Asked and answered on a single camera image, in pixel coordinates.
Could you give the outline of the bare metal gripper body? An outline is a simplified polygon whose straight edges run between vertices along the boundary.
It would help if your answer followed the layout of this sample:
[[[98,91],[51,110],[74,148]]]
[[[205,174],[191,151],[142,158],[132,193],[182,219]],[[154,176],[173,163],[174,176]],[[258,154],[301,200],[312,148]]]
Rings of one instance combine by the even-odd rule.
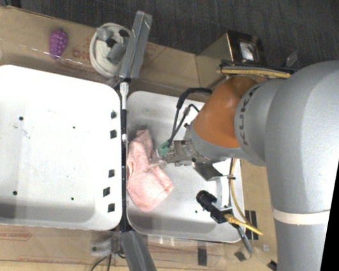
[[[176,140],[172,142],[164,160],[175,166],[190,166],[198,161],[198,157],[191,142]]]

